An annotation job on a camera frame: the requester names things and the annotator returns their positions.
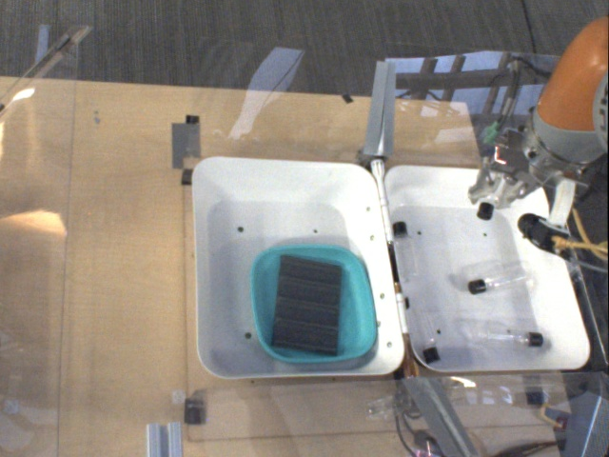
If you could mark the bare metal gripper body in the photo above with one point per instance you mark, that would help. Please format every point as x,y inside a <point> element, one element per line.
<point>516,162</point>

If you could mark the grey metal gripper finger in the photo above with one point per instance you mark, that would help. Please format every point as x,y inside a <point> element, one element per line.
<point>481,186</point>
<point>507,192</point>

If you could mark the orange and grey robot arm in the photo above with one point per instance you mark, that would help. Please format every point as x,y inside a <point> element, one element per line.
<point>573,88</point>

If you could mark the clear vial with black cap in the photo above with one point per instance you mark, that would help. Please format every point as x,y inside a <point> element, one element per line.
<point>400,229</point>
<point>477,286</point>
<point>430,354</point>
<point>536,339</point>
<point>485,211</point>

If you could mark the white plastic tray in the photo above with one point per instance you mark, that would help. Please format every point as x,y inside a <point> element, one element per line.
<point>547,303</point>
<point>223,274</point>

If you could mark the teal bowl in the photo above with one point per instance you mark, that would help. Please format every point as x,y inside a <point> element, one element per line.
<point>354,279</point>

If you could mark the dark grey ribbed block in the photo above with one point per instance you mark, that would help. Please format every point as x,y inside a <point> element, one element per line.
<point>307,305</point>

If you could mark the black cylinder on white bracket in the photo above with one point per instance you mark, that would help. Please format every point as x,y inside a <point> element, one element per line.
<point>540,231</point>

